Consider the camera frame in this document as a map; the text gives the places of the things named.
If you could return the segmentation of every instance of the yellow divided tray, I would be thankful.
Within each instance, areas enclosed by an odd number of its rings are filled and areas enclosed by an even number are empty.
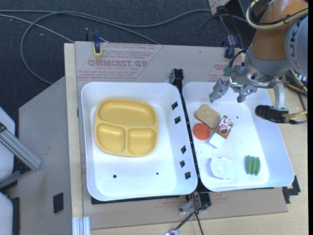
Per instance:
[[[157,113],[144,101],[108,98],[97,107],[94,133],[99,148],[107,153],[147,156],[157,146]]]

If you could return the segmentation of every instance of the toy bread slice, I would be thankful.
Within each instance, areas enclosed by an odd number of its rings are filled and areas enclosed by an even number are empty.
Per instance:
[[[195,118],[205,123],[210,129],[215,129],[220,122],[221,115],[207,104],[203,104],[195,112]]]

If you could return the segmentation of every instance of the blue clamp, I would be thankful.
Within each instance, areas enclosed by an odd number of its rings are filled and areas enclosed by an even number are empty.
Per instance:
[[[102,48],[100,44],[100,36],[99,36],[99,31],[98,30],[93,30],[93,39],[94,39],[94,46],[93,46],[93,55],[96,57],[101,57],[102,56]]]

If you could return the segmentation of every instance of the red circular object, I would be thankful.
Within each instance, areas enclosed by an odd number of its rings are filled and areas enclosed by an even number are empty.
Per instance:
[[[210,137],[211,131],[205,123],[196,123],[192,129],[193,134],[199,140],[207,140]]]

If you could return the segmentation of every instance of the white rectangular object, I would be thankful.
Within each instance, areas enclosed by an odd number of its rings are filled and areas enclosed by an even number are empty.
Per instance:
[[[201,141],[193,135],[193,142],[200,171],[200,179],[211,191],[227,191],[249,188],[267,188],[288,186],[294,180],[293,169],[282,139],[279,126],[276,123],[256,116],[254,110],[258,105],[271,105],[265,89],[247,96],[242,103],[237,102],[237,93],[229,89],[227,93],[213,103],[209,94],[214,83],[190,82],[183,87],[191,128],[198,122],[194,116],[201,105],[207,104],[221,116],[227,115],[234,120],[234,126],[220,149]],[[246,173],[245,157],[259,157],[260,173]],[[210,159],[225,157],[230,159],[235,167],[234,179],[219,179],[210,170]]]
[[[154,107],[159,135],[153,153],[145,157],[123,157],[98,147],[94,137],[96,109],[101,101],[112,97],[141,100]],[[168,83],[90,82],[81,91],[81,101],[87,187],[92,197],[114,201],[187,195],[196,189],[195,162],[176,87]]]

